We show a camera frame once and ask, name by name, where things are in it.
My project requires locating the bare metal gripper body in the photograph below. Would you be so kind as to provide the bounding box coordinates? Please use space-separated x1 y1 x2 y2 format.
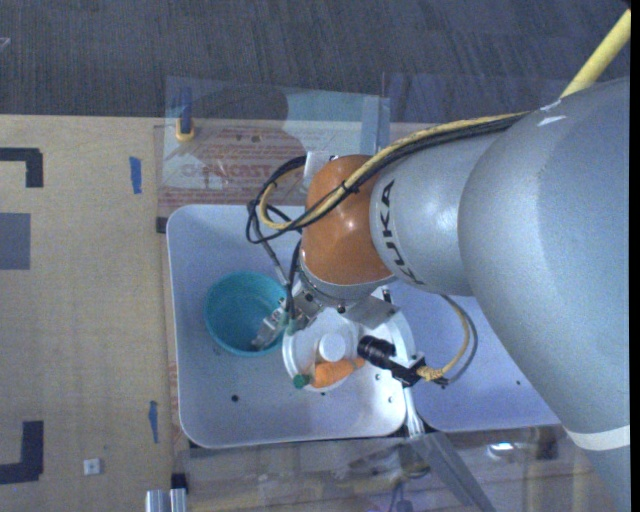
286 289 402 332

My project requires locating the white round bowl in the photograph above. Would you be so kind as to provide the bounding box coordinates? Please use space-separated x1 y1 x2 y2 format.
281 307 370 393

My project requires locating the teal bowl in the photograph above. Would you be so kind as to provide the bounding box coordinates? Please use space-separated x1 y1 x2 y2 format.
203 270 290 358

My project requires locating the white capped bottle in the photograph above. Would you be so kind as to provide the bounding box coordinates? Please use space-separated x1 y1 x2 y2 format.
316 331 348 363

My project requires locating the orange carrot with green top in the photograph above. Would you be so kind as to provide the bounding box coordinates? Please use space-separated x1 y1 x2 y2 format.
292 355 367 390

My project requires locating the black cylinder on white bracket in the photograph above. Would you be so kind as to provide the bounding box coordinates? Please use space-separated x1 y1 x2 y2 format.
356 317 428 388

